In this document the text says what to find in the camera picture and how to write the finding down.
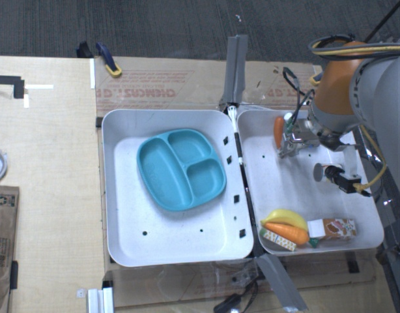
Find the white plastic tray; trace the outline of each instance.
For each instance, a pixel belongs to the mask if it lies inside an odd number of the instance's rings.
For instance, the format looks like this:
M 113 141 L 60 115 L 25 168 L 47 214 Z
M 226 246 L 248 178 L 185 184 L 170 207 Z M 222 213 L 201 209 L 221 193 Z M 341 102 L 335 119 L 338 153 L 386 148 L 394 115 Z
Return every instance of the white plastic tray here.
M 193 128 L 208 138 L 227 182 L 224 191 L 206 204 L 167 211 L 143 184 L 137 149 L 147 138 L 178 128 Z M 107 245 L 118 264 L 236 260 L 251 252 L 251 222 L 228 116 L 216 110 L 114 110 L 104 117 L 102 134 Z
M 294 252 L 276 250 L 274 245 L 268 245 L 265 239 L 260 238 L 263 247 L 278 256 L 378 247 L 383 241 L 384 230 L 373 198 L 357 193 L 346 194 L 333 183 L 316 182 L 313 178 L 313 167 L 318 162 L 344 164 L 342 152 L 331 152 L 320 146 L 303 149 L 293 157 L 280 159 L 277 156 L 273 136 L 274 119 L 285 113 L 277 110 L 247 110 L 237 120 L 258 227 L 259 221 L 272 210 L 284 208 L 296 211 L 307 221 L 320 218 L 354 219 L 357 236 L 350 241 L 321 241 L 317 248 L 308 245 L 298 247 Z M 353 135 L 347 134 L 342 142 L 354 143 Z M 357 172 L 362 182 L 366 183 L 359 156 L 357 161 Z

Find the toy carrot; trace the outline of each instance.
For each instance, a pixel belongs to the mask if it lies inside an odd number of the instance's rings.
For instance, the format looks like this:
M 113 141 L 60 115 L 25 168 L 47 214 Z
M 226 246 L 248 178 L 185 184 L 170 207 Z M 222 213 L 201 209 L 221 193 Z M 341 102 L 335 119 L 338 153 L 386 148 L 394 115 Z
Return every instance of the toy carrot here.
M 302 228 L 274 222 L 266 222 L 263 226 L 298 245 L 303 245 L 310 240 L 308 233 Z

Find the dark floor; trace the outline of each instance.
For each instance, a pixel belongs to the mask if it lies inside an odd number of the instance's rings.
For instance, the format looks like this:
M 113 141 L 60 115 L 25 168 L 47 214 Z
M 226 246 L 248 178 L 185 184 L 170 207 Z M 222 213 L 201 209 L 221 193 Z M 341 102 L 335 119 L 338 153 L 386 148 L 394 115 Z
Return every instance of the dark floor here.
M 323 66 L 308 50 L 309 42 L 349 33 L 365 40 L 399 1 L 0 0 L 0 55 L 76 57 L 85 40 L 94 54 L 102 41 L 115 56 L 225 60 L 227 37 L 247 34 L 249 61 Z M 400 7 L 368 42 L 398 39 Z M 393 226 L 400 224 L 400 196 L 395 196 L 391 187 L 384 197 L 398 201 Z M 390 229 L 386 238 L 395 237 Z M 393 277 L 398 261 L 391 262 L 384 267 L 399 312 L 400 283 Z

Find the brown paper bag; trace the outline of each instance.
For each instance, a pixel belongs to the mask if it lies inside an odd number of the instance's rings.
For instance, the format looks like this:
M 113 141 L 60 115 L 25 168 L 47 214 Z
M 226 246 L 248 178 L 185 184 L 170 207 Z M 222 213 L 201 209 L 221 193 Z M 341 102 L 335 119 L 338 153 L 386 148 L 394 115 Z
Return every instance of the brown paper bag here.
M 0 313 L 8 312 L 19 188 L 0 186 Z

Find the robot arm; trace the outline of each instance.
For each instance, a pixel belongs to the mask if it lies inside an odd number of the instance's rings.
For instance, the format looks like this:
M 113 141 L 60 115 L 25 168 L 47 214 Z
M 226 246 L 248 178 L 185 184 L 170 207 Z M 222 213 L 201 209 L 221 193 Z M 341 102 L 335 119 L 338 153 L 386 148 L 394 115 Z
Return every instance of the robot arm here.
M 340 49 L 325 48 L 337 41 L 346 43 Z M 345 151 L 348 145 L 341 142 L 341 137 L 358 125 L 366 131 L 366 126 L 376 132 L 379 152 L 400 191 L 400 43 L 365 44 L 338 35 L 316 40 L 309 47 L 331 61 L 311 98 L 307 118 L 297 119 L 297 110 L 283 118 L 279 157 L 294 156 L 303 148 L 318 145 Z M 274 136 L 279 134 L 279 126 L 278 121 Z M 336 184 L 355 192 L 347 188 L 350 180 L 343 172 L 336 171 L 341 180 Z

